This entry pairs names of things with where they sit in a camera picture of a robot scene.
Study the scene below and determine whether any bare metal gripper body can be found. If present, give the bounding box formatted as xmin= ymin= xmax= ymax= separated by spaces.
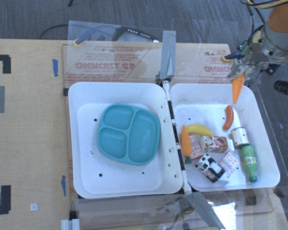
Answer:
xmin=233 ymin=41 xmax=288 ymax=72

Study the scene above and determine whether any orange carrot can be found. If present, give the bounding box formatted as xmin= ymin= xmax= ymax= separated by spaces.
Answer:
xmin=231 ymin=72 xmax=246 ymax=105
xmin=180 ymin=125 xmax=193 ymax=165

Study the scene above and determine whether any white plastic tray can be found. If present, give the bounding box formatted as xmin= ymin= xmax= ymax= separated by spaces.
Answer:
xmin=67 ymin=81 xmax=184 ymax=199
xmin=168 ymin=83 xmax=281 ymax=193

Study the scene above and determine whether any orange sausage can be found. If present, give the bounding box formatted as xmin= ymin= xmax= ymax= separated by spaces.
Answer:
xmin=222 ymin=104 xmax=235 ymax=131

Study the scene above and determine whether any white can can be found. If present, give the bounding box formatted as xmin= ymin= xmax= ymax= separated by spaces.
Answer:
xmin=230 ymin=126 xmax=251 ymax=149

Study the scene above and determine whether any yellow banana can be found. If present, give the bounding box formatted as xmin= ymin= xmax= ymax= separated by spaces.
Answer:
xmin=185 ymin=123 xmax=214 ymax=138

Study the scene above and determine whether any brown and white carton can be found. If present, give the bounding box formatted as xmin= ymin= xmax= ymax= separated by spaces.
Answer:
xmin=200 ymin=135 xmax=229 ymax=154

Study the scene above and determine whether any thin black and white rod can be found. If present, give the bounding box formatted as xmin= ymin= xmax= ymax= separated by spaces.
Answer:
xmin=161 ymin=80 xmax=193 ymax=195

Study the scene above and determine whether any green bottle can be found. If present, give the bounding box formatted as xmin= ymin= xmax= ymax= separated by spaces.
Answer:
xmin=240 ymin=144 xmax=258 ymax=183

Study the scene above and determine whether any red and white packet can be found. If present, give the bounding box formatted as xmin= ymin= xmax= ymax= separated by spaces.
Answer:
xmin=188 ymin=133 xmax=205 ymax=161
xmin=218 ymin=151 xmax=241 ymax=179

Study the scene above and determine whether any black and white cow carton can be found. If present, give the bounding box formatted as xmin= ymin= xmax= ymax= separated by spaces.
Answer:
xmin=194 ymin=153 xmax=227 ymax=184

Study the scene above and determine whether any blue divided plate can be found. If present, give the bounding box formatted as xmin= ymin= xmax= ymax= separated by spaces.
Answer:
xmin=96 ymin=103 xmax=161 ymax=166

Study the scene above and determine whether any brown cardboard board, red print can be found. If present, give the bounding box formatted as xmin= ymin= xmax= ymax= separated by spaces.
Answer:
xmin=62 ymin=41 xmax=276 ymax=214

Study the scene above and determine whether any black cylinder on white bracket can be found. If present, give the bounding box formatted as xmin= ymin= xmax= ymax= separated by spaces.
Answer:
xmin=265 ymin=63 xmax=288 ymax=97

